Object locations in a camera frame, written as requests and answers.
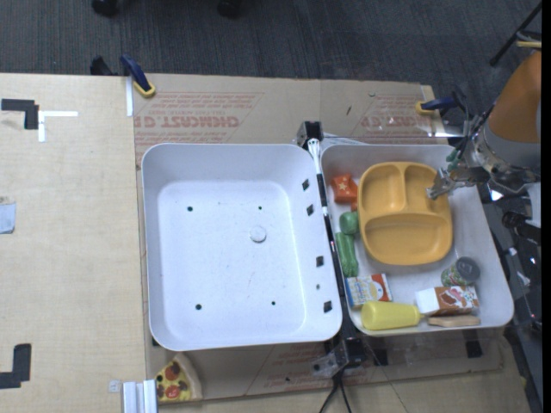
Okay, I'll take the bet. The green can grey lid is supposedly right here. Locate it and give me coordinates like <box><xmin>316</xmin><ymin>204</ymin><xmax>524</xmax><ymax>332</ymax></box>
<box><xmin>440</xmin><ymin>256</ymin><xmax>481</xmax><ymax>288</ymax></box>

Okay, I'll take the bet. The toy pizza slice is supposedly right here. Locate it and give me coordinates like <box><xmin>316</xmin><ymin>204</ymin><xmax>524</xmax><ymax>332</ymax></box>
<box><xmin>153</xmin><ymin>352</ymin><xmax>204</xmax><ymax>404</ymax></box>

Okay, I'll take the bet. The thin black and white rod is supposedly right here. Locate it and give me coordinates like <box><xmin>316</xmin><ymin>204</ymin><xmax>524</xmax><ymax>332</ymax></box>
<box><xmin>306</xmin><ymin>138</ymin><xmax>346</xmax><ymax>294</ymax></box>

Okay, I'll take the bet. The black block with thin wires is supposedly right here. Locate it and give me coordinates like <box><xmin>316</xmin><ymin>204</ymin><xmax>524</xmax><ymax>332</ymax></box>
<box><xmin>310</xmin><ymin>336</ymin><xmax>372</xmax><ymax>379</ymax></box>
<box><xmin>295</xmin><ymin>120</ymin><xmax>325</xmax><ymax>148</ymax></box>

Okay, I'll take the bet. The white plastic tray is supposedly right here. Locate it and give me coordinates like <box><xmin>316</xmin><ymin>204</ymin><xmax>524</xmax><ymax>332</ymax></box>
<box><xmin>140</xmin><ymin>142</ymin><xmax>344</xmax><ymax>353</ymax></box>
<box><xmin>319</xmin><ymin>143</ymin><xmax>516</xmax><ymax>337</ymax></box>

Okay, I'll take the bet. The yellow squeeze bottle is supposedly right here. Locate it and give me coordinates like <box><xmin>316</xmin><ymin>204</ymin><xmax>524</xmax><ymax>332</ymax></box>
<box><xmin>360</xmin><ymin>299</ymin><xmax>426</xmax><ymax>332</ymax></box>

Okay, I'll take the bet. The brown cardboard board red print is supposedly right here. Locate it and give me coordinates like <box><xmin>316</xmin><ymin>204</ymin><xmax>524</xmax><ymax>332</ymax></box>
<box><xmin>131</xmin><ymin>73</ymin><xmax>505</xmax><ymax>400</ymax></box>

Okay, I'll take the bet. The tan bread slice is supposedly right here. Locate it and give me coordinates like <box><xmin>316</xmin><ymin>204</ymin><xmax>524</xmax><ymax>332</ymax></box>
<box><xmin>426</xmin><ymin>314</ymin><xmax>482</xmax><ymax>329</ymax></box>

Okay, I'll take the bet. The green toy pea pod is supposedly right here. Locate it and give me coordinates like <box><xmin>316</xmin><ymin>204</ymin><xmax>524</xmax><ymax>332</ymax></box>
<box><xmin>334</xmin><ymin>231</ymin><xmax>360</xmax><ymax>279</ymax></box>

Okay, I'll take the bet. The orange divided plate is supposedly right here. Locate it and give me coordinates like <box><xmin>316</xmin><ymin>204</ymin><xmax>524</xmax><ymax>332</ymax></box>
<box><xmin>356</xmin><ymin>161</ymin><xmax>455</xmax><ymax>268</ymax></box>

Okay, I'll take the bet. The red packet with star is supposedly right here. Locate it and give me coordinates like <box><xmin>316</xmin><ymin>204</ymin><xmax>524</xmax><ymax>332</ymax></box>
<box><xmin>330</xmin><ymin>174</ymin><xmax>360</xmax><ymax>205</ymax></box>

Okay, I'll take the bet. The brown and white carton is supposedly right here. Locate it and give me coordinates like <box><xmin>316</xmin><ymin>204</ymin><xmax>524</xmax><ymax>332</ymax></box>
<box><xmin>413</xmin><ymin>285</ymin><xmax>481</xmax><ymax>317</ymax></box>

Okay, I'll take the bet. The black cylinder on white bracket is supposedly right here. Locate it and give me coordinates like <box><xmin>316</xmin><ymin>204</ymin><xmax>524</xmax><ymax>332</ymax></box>
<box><xmin>501</xmin><ymin>182</ymin><xmax>542</xmax><ymax>243</ymax></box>

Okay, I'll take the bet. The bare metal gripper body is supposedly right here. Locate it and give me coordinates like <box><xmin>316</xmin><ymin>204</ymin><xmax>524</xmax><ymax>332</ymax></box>
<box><xmin>449</xmin><ymin>138</ymin><xmax>540</xmax><ymax>195</ymax></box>

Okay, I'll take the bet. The white and red carton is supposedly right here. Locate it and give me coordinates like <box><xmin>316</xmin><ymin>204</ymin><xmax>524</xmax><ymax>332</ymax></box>
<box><xmin>344</xmin><ymin>273</ymin><xmax>394</xmax><ymax>309</ymax></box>

